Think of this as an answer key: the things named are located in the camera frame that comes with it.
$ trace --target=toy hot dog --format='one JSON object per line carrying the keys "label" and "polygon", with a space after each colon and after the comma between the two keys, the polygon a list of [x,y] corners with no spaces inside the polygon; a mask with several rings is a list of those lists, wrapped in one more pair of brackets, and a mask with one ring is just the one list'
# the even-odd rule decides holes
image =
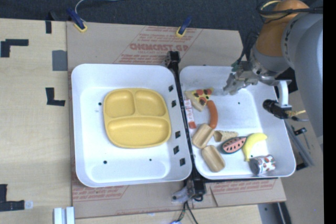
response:
{"label": "toy hot dog", "polygon": [[214,101],[212,100],[208,100],[206,102],[206,105],[209,108],[209,112],[210,112],[210,122],[209,122],[209,126],[214,129],[217,127],[217,123],[218,123],[218,112],[217,112],[217,108],[216,105],[214,103]]}

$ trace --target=toy can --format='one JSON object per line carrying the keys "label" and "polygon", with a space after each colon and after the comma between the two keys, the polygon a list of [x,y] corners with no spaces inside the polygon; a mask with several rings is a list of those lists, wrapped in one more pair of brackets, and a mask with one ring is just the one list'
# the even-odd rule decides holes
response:
{"label": "toy can", "polygon": [[251,158],[249,166],[255,175],[261,175],[276,168],[275,160],[272,155]]}

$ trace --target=yellow divided plate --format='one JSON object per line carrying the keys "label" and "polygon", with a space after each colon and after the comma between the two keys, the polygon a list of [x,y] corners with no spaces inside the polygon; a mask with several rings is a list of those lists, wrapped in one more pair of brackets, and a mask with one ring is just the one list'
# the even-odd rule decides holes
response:
{"label": "yellow divided plate", "polygon": [[171,135],[166,103],[156,91],[125,88],[109,92],[103,104],[110,141],[124,148],[158,146]]}

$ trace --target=toy banana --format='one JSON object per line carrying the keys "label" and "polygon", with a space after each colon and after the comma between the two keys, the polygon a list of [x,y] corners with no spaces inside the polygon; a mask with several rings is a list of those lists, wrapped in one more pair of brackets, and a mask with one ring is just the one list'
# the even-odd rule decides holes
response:
{"label": "toy banana", "polygon": [[248,162],[250,160],[249,156],[250,156],[250,152],[253,148],[253,146],[262,140],[267,139],[267,135],[264,133],[253,133],[250,134],[247,139],[246,142],[244,144],[244,146],[242,147],[242,150],[244,152],[245,155],[245,161]]}

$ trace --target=cardboard sheet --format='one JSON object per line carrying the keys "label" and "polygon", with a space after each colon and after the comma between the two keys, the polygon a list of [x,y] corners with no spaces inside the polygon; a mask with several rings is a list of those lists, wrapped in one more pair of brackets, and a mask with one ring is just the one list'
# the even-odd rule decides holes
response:
{"label": "cardboard sheet", "polygon": [[[86,23],[79,32],[67,22],[69,119],[72,162],[72,204],[76,218],[180,210],[171,195],[183,182],[90,188],[76,176],[73,149],[71,72],[82,63],[132,63],[161,65],[168,51],[179,51],[180,70],[192,65],[230,66],[240,56],[239,32],[188,28],[177,38],[177,27]],[[285,201],[280,179],[241,180],[206,184],[202,202],[193,208]]]}

